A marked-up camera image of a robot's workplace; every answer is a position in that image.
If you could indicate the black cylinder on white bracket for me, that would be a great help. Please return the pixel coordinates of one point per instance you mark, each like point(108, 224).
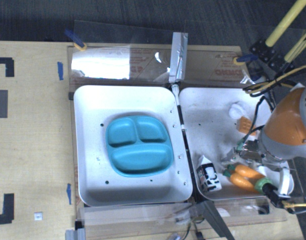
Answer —
point(283, 181)

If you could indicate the orange carrot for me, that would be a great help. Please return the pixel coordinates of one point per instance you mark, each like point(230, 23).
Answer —
point(240, 181)
point(247, 171)

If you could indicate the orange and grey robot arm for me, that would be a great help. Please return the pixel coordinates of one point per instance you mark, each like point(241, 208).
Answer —
point(285, 124)

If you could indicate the white plastic tray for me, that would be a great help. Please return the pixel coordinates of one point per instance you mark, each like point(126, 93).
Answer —
point(92, 134)
point(207, 124)

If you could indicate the blue divided plate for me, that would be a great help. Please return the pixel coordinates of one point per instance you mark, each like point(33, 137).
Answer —
point(140, 156)

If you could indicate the orange waffle biscuit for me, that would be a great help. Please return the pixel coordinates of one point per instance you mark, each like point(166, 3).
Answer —
point(245, 125)

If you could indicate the white and black carton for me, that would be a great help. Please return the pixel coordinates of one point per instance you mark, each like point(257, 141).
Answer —
point(209, 177)

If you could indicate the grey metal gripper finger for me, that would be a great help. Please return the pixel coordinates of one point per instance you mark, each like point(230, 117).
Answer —
point(230, 163)
point(231, 155)

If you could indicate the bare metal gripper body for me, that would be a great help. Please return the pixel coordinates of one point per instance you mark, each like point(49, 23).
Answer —
point(251, 150)

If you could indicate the white round lid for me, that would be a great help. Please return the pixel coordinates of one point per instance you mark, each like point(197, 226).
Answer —
point(236, 111)

